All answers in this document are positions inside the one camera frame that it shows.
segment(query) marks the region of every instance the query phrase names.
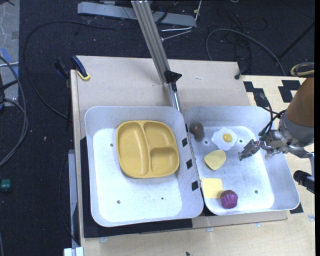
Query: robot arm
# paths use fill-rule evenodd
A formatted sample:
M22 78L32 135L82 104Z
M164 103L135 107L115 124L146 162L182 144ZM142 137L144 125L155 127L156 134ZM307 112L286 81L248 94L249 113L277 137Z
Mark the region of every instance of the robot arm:
M296 92L290 105L280 117L278 129L270 130L262 141L251 140L242 152L240 161L255 154L260 148L266 150L267 158L279 153L292 153L299 158L309 158L312 174L298 170L294 179L315 193L315 154L304 147L315 140L315 79L307 78Z

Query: black bracket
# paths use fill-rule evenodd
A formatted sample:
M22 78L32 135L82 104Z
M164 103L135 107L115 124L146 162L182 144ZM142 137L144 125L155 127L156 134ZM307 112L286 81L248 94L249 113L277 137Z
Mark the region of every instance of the black bracket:
M178 81L178 79L182 77L182 74L179 74L173 71L166 71L164 72L164 76L165 76L166 82L168 84L171 83L172 90L176 92L177 91L176 81Z
M0 94L0 111L5 107L4 96Z
M64 60L59 57L56 59L55 63L55 70L58 72L58 74L63 77L65 80L68 80L70 78L70 72L64 62Z

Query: black carpet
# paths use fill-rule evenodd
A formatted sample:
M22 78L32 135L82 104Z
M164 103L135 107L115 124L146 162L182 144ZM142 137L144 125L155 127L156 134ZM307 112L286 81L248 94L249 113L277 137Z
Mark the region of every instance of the black carpet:
M79 16L79 2L20 2L19 77L27 101L29 129L22 146L0 168L0 179L12 182L12 192L0 194L0 231L6 256L60 256L64 248L71 247L60 214L58 188L64 160L73 148L72 124L47 107L35 91L57 112L68 115L70 90L55 70L56 59L63 58L70 69L73 55L150 58L137 21ZM152 9L194 15L199 3L179 1L173 6L174 2L153 1ZM237 61L247 75L289 76L296 64L314 62L314 21L315 0L203 1L197 28L165 40L164 48L169 59L210 60L207 35L217 29L236 30L282 57L283 71L256 42L230 31L210 36L207 46L212 60ZM160 24L159 28L172 26ZM176 33L160 35L165 38ZM18 141L22 121L23 115L16 107L0 113L0 159ZM69 226L68 163L61 179L61 208Z

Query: yellow cheese slice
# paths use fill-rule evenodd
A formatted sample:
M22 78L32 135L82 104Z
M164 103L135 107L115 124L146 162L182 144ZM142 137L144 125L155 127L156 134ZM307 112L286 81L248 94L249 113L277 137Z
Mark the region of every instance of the yellow cheese slice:
M212 169L218 170L227 160L226 153L223 150L215 150L204 157L205 163Z
M220 178L203 178L201 184L205 198L219 199L224 190Z

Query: white tray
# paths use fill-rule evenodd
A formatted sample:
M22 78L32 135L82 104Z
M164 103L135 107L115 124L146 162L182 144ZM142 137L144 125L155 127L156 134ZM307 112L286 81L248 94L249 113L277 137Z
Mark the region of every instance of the white tray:
M95 106L85 114L89 161L91 214L101 226L197 217L204 202L198 187L182 114L173 107ZM120 168L116 150L116 131L132 120L153 120L167 124L179 150L180 167L161 178L136 179Z
M270 121L270 113L255 106L212 106L193 107L186 112L188 127L193 123L204 126L204 138L196 141L191 134L191 144L196 158L199 178L222 180L223 190L233 190L238 195L235 208L225 209L220 199L204 198L205 205L216 215L232 215L256 212L295 209L300 197L284 154L265 158L266 151L239 160L238 152L253 139L259 140L258 133ZM226 162L218 170L211 170L204 157L219 148L211 137L221 127L232 129L237 142L226 151Z

